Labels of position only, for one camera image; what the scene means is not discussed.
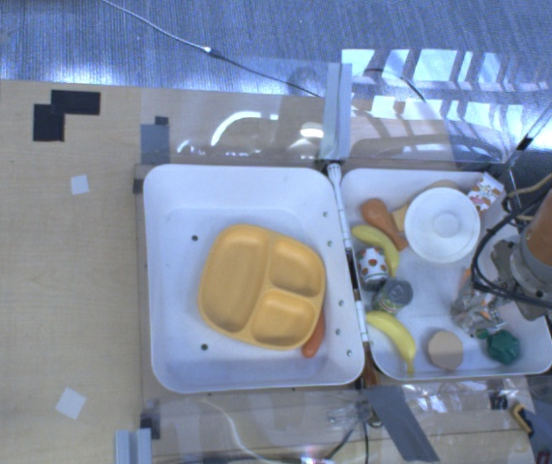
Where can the white and orange printed carton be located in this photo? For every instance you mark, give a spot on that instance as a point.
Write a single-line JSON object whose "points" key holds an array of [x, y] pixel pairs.
{"points": [[484, 192]]}

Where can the thin black and white rod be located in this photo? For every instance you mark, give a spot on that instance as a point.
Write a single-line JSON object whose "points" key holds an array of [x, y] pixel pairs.
{"points": [[342, 220]]}

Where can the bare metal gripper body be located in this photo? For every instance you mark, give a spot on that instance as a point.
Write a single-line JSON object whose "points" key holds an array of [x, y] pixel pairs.
{"points": [[503, 264]]}

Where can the white bowl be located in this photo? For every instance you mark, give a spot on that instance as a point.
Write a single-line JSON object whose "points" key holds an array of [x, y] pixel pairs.
{"points": [[442, 225]]}

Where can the clear plastic packet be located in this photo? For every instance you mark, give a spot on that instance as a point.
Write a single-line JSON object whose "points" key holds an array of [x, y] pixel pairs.
{"points": [[471, 310]]}

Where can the tan round biscuit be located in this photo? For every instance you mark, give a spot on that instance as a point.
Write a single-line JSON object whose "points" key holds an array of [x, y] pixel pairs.
{"points": [[445, 351]]}

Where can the green can with grey lid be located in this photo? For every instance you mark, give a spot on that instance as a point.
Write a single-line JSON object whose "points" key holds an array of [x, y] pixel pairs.
{"points": [[396, 292]]}

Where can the yellow divided plate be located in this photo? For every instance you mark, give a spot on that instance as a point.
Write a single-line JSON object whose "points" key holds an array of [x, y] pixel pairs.
{"points": [[234, 273]]}

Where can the green broccoli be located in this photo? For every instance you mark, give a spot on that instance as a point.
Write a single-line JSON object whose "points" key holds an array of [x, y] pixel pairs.
{"points": [[502, 347]]}

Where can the white can with red print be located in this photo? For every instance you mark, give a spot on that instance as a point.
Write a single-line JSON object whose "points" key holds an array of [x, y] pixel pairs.
{"points": [[371, 265]]}

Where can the white plastic tray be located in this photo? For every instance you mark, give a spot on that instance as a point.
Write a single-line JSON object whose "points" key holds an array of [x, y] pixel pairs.
{"points": [[183, 201], [432, 298]]}

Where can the brown toy chicken drumstick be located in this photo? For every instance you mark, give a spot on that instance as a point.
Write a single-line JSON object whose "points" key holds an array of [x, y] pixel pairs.
{"points": [[377, 211]]}

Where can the orange toy sausage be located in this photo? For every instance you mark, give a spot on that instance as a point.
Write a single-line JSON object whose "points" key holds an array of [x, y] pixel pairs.
{"points": [[315, 341]]}

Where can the yellow banana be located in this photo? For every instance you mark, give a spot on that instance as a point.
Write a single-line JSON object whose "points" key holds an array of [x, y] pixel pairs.
{"points": [[394, 329], [377, 240]]}

